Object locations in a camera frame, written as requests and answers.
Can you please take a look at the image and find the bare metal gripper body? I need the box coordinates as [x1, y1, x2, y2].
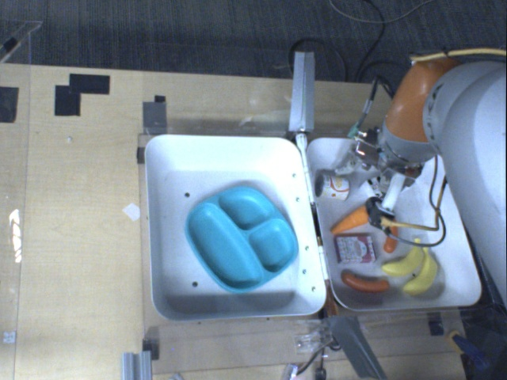
[349, 127, 387, 172]

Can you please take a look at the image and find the orange carrot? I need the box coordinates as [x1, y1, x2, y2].
[330, 203, 372, 236]

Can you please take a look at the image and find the thin black and white rod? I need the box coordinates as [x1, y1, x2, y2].
[294, 131, 328, 281]

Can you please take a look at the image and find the short red sausage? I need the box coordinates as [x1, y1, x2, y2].
[383, 223, 399, 254]

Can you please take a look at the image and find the maroon printed carton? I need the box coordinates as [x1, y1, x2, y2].
[333, 232, 378, 265]

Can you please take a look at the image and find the yellow banana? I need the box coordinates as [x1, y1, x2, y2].
[402, 247, 439, 297]
[380, 237, 426, 278]

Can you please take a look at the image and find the long red sausage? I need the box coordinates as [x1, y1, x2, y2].
[341, 271, 391, 294]

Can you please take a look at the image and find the white plastic tray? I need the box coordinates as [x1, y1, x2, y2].
[306, 136, 483, 313]
[143, 133, 328, 322]

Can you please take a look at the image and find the blue divided plate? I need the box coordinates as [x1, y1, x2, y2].
[185, 185, 299, 295]

